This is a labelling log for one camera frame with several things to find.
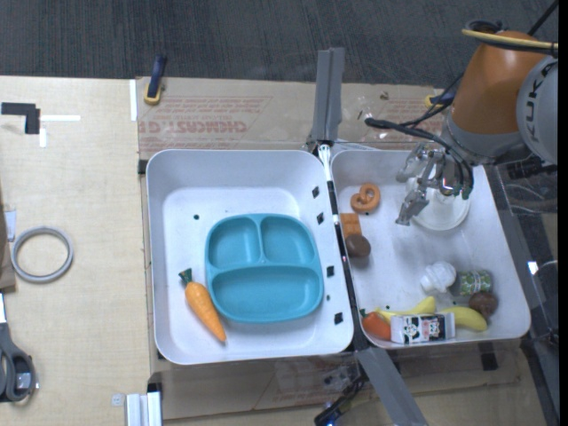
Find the black scissors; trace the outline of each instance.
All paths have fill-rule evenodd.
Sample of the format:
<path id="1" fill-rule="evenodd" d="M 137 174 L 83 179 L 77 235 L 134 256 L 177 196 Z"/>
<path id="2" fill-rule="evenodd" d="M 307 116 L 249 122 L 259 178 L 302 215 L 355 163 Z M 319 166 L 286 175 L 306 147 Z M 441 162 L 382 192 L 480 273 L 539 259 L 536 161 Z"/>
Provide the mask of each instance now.
<path id="1" fill-rule="evenodd" d="M 36 385 L 35 370 L 29 355 L 10 338 L 4 294 L 0 292 L 0 400 L 17 402 L 30 395 Z"/>

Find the metal ring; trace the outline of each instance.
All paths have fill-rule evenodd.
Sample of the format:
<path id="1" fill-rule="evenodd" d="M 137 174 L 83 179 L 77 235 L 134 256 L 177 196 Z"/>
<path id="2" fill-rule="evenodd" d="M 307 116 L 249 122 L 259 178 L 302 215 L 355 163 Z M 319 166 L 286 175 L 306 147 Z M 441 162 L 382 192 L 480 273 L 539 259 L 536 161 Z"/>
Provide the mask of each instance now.
<path id="1" fill-rule="evenodd" d="M 63 265 L 53 273 L 47 274 L 45 276 L 37 276 L 34 274 L 30 274 L 25 272 L 20 265 L 18 264 L 18 251 L 20 250 L 21 245 L 29 240 L 32 237 L 37 235 L 53 235 L 63 241 L 67 248 L 67 260 L 63 263 Z M 22 232 L 16 240 L 14 240 L 14 244 L 12 246 L 12 265 L 14 266 L 14 270 L 16 273 L 23 279 L 29 282 L 35 283 L 45 283 L 50 282 L 52 280 L 56 280 L 59 276 L 65 273 L 71 262 L 73 261 L 73 246 L 71 244 L 71 240 L 69 237 L 60 229 L 56 227 L 49 227 L 47 225 L 41 225 L 39 227 L 32 227 L 31 229 L 27 229 L 26 231 Z"/>

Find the yellow banana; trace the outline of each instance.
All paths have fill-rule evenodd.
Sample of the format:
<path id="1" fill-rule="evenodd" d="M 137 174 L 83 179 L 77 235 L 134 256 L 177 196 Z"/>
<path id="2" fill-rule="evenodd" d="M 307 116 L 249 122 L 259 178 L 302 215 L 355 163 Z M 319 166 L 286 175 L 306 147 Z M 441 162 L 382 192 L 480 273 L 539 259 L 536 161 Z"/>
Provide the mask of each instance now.
<path id="1" fill-rule="evenodd" d="M 376 308 L 375 311 L 381 314 L 390 325 L 391 317 L 395 315 L 401 316 L 407 314 L 433 314 L 436 311 L 436 298 L 434 298 L 433 296 L 427 296 L 426 298 L 418 302 L 418 304 L 416 304 L 414 308 L 406 311 L 385 311 L 380 308 Z"/>
<path id="2" fill-rule="evenodd" d="M 466 306 L 452 306 L 450 308 L 445 308 L 440 312 L 443 314 L 453 312 L 455 326 L 457 327 L 467 327 L 476 331 L 487 330 L 487 321 L 475 309 L 471 309 Z"/>

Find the brown donut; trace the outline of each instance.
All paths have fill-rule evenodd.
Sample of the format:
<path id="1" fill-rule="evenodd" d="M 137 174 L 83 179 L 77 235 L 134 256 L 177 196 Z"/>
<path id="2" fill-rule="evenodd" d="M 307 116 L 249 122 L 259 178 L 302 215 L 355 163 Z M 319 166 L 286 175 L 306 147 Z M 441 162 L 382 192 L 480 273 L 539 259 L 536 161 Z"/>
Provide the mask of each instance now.
<path id="1" fill-rule="evenodd" d="M 358 213 L 365 213 L 376 209 L 380 200 L 381 191 L 379 186 L 373 183 L 364 183 L 359 192 L 351 197 L 351 208 Z"/>

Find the blue plate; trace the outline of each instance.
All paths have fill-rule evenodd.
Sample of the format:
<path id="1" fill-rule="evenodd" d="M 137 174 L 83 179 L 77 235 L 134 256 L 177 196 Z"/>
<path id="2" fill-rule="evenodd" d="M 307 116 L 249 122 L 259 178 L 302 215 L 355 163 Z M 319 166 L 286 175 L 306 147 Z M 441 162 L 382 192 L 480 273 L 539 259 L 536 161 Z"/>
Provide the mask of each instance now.
<path id="1" fill-rule="evenodd" d="M 207 284 L 213 304 L 238 322 L 299 319 L 323 297 L 323 276 L 308 228 L 293 217 L 228 217 L 209 231 Z"/>

